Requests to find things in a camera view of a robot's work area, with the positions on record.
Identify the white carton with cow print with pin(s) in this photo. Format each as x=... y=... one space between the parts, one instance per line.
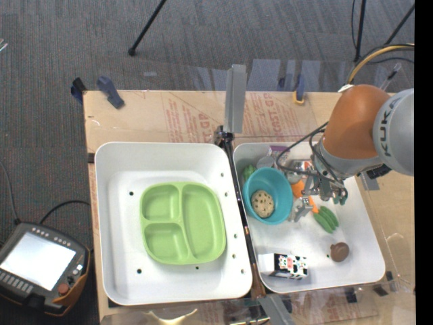
x=287 y=266

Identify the green broccoli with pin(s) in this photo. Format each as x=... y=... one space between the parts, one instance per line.
x=248 y=173

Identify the purple and white packet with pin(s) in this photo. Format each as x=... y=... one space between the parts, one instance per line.
x=279 y=151

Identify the silver and orange can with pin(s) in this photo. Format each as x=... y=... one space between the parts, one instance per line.
x=299 y=166

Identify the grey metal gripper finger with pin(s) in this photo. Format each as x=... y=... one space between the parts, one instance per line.
x=302 y=210

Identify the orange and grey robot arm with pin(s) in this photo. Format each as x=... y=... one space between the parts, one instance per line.
x=355 y=124

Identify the grey can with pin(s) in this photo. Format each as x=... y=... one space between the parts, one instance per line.
x=265 y=162

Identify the white plastic tray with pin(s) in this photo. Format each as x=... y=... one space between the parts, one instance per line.
x=121 y=242
x=304 y=245

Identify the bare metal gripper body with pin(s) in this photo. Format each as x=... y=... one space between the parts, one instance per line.
x=321 y=185

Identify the green pea pods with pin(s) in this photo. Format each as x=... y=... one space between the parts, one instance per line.
x=326 y=219

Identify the orange carrot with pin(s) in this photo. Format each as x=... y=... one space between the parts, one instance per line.
x=297 y=189

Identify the tan chocolate chip biscuit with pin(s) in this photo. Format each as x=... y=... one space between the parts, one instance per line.
x=262 y=204

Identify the green divided plate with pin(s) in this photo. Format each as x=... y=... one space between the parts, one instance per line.
x=199 y=222

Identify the brown cardboard board red print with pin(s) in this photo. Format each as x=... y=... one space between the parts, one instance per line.
x=142 y=120

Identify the brown doughnut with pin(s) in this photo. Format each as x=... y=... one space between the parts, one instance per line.
x=340 y=252

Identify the blue bowl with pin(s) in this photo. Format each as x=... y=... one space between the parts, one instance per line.
x=280 y=195

